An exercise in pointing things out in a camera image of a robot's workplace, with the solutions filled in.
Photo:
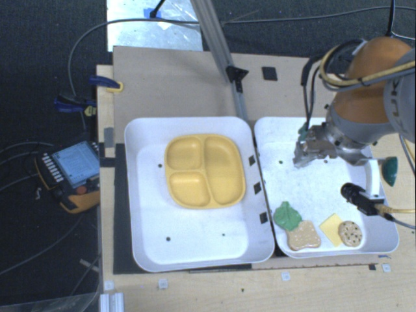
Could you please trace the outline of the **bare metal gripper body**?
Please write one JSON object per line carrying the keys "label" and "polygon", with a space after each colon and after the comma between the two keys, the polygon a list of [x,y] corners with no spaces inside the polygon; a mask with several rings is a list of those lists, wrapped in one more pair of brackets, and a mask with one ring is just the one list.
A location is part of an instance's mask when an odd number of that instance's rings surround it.
{"label": "bare metal gripper body", "polygon": [[313,159],[339,157],[351,165],[368,161],[363,149],[373,142],[373,128],[362,123],[322,123],[304,127],[304,155]]}

